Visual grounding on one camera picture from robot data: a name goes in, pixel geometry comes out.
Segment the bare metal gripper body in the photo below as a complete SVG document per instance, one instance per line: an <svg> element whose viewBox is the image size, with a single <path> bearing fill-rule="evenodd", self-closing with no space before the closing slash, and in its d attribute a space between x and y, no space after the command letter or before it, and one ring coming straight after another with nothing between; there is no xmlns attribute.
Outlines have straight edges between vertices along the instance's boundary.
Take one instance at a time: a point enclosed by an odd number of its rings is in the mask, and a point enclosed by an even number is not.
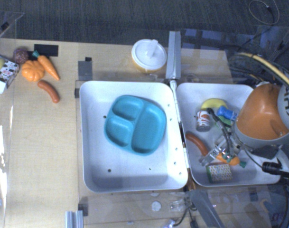
<svg viewBox="0 0 289 228"><path fill-rule="evenodd" d="M214 143L214 153L220 153L222 156L237 156L241 151L241 145L233 136L219 137Z"/></svg>

